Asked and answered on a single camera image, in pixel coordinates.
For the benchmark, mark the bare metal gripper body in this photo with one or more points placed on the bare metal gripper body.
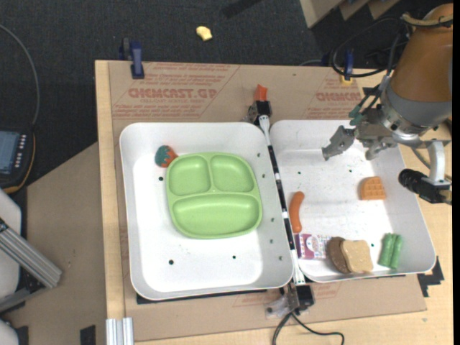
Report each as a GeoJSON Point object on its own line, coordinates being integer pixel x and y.
{"type": "Point", "coordinates": [381, 128]}

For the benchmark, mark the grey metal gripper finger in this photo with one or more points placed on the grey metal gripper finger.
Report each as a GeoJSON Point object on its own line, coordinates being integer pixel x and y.
{"type": "Point", "coordinates": [338, 144]}
{"type": "Point", "coordinates": [374, 152]}

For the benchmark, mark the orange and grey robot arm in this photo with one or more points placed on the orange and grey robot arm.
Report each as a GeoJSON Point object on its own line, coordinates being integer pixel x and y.
{"type": "Point", "coordinates": [420, 67]}

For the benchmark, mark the orange waffle piece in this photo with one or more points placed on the orange waffle piece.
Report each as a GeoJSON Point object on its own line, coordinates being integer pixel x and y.
{"type": "Point", "coordinates": [372, 189]}

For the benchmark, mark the white plastic tray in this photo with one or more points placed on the white plastic tray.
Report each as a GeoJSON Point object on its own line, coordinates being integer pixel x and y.
{"type": "Point", "coordinates": [215, 264]}
{"type": "Point", "coordinates": [338, 200]}

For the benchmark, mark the thin black and white rod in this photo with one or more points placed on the thin black and white rod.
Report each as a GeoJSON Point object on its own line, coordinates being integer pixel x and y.
{"type": "Point", "coordinates": [278, 178]}

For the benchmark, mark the orange sausage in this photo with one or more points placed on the orange sausage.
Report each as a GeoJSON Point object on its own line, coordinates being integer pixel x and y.
{"type": "Point", "coordinates": [297, 210]}

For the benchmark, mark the green asparagus bundle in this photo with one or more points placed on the green asparagus bundle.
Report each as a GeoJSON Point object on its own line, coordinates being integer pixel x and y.
{"type": "Point", "coordinates": [391, 251]}

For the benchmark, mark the purple and white packet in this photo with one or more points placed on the purple and white packet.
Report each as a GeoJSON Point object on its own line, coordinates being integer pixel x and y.
{"type": "Point", "coordinates": [312, 246]}

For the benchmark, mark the tan bread slice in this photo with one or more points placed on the tan bread slice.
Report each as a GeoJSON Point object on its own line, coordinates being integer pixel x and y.
{"type": "Point", "coordinates": [357, 256]}

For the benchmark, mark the brown round cookie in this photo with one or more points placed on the brown round cookie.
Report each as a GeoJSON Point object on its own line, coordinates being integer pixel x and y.
{"type": "Point", "coordinates": [336, 255]}

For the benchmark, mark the green divided plate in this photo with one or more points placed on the green divided plate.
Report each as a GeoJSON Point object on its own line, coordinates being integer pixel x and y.
{"type": "Point", "coordinates": [213, 194]}

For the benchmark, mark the brown cardboard board red print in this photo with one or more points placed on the brown cardboard board red print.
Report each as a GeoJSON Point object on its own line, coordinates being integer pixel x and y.
{"type": "Point", "coordinates": [201, 92]}

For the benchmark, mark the small yellow toy piece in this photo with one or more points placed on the small yellow toy piece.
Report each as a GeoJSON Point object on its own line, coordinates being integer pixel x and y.
{"type": "Point", "coordinates": [204, 33]}

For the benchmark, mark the red and green strawberry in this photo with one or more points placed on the red and green strawberry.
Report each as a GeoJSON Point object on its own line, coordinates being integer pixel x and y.
{"type": "Point", "coordinates": [163, 156]}

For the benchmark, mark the black cylinder on white bracket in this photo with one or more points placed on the black cylinder on white bracket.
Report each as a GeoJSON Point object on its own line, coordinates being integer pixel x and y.
{"type": "Point", "coordinates": [426, 178]}

